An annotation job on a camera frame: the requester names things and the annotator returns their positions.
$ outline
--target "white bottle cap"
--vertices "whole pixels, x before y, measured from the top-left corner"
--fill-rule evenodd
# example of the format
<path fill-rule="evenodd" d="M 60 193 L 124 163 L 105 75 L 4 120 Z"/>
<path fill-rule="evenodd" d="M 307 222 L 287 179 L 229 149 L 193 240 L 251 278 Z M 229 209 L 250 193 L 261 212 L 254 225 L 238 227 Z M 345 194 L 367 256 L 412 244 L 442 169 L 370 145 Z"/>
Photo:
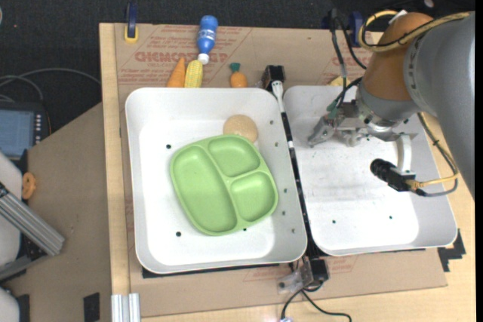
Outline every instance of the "white bottle cap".
<path fill-rule="evenodd" d="M 210 56 L 208 54 L 199 54 L 198 60 L 204 65 L 207 65 L 210 62 Z"/>

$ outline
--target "round beige object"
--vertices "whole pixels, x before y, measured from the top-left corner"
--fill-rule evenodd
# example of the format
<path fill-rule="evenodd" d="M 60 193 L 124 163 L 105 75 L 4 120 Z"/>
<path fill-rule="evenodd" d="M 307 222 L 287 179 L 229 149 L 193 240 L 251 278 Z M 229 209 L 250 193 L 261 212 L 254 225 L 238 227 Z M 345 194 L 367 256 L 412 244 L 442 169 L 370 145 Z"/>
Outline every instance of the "round beige object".
<path fill-rule="evenodd" d="M 250 117 L 232 115 L 223 125 L 223 134 L 238 134 L 254 143 L 258 138 L 258 129 Z"/>

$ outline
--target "blue clamp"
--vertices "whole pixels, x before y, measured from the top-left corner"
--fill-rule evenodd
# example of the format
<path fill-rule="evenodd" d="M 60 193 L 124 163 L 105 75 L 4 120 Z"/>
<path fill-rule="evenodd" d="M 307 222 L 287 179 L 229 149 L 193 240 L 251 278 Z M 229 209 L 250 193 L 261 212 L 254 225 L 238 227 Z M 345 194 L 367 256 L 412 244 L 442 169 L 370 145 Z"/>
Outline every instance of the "blue clamp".
<path fill-rule="evenodd" d="M 136 18 L 137 5 L 136 3 L 129 2 L 126 8 L 126 27 L 124 30 L 124 39 L 128 43 L 136 43 L 139 37 Z"/>
<path fill-rule="evenodd" d="M 349 36 L 353 47 L 361 47 L 358 40 L 358 32 L 364 23 L 361 13 L 354 11 L 349 15 Z"/>

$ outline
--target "toy carrot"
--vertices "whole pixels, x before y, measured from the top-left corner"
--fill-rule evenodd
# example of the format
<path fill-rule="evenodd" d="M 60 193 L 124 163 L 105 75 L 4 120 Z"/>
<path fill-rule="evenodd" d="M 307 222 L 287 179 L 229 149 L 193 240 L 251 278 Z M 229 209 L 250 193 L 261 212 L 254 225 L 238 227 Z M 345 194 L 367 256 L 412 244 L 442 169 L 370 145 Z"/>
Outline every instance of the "toy carrot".
<path fill-rule="evenodd" d="M 186 70 L 184 68 L 184 57 L 181 57 L 171 72 L 166 87 L 184 87 L 185 74 Z"/>
<path fill-rule="evenodd" d="M 229 67 L 232 70 L 232 74 L 229 77 L 229 85 L 231 87 L 247 87 L 247 77 L 240 72 L 240 63 L 230 63 Z"/>

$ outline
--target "green plate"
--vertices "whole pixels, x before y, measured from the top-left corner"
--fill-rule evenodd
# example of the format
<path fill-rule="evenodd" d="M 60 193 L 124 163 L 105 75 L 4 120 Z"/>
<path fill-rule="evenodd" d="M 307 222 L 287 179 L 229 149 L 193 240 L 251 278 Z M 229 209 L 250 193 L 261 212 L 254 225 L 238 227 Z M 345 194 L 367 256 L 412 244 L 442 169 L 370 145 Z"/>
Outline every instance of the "green plate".
<path fill-rule="evenodd" d="M 238 135 L 210 137 L 173 155 L 171 180 L 192 224 L 226 235 L 271 215 L 278 192 L 262 155 Z"/>

